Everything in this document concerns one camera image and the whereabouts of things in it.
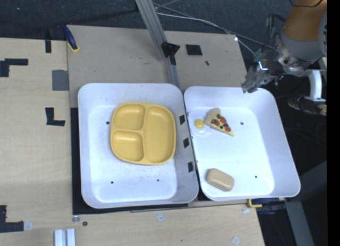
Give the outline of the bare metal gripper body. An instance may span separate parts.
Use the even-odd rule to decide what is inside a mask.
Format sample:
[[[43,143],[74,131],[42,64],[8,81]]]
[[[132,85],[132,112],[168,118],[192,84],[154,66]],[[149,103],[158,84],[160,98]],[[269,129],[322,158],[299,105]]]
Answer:
[[[285,74],[300,77],[310,62],[292,54],[282,43],[277,43],[274,49],[261,47],[254,54],[256,74],[268,74],[269,81],[278,81]]]

